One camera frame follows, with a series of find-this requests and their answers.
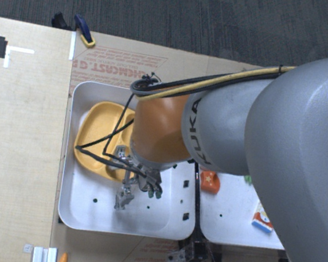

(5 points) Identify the yellow divided plate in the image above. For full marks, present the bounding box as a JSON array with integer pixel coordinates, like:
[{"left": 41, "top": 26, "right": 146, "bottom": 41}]
[{"left": 68, "top": 97, "right": 140, "bottom": 185}]

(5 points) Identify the red packet with yellow star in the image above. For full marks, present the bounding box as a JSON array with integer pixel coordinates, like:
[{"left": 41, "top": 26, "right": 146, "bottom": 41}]
[{"left": 197, "top": 168, "right": 224, "bottom": 196}]

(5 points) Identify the brown cardboard board red print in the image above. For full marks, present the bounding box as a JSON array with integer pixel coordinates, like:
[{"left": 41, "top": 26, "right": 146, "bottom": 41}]
[{"left": 38, "top": 29, "right": 328, "bottom": 262}]

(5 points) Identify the red blue white carton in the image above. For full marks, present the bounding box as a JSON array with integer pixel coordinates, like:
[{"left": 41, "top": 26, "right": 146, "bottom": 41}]
[{"left": 249, "top": 201, "right": 278, "bottom": 235}]

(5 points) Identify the thin black rod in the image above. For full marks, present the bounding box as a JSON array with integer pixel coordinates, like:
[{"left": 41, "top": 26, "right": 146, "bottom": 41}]
[{"left": 180, "top": 161, "right": 214, "bottom": 247}]

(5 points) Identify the white plastic tray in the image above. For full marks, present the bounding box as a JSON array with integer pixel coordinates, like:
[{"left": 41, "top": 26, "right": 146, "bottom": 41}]
[
  {"left": 188, "top": 163, "right": 297, "bottom": 255},
  {"left": 50, "top": 79, "right": 217, "bottom": 250}
]

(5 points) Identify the black block with thin wires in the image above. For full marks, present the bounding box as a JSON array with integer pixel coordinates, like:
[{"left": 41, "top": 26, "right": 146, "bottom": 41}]
[{"left": 188, "top": 240, "right": 212, "bottom": 262}]

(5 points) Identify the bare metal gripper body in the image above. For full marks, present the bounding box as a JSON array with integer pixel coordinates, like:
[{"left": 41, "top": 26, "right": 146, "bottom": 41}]
[{"left": 109, "top": 144, "right": 170, "bottom": 195}]

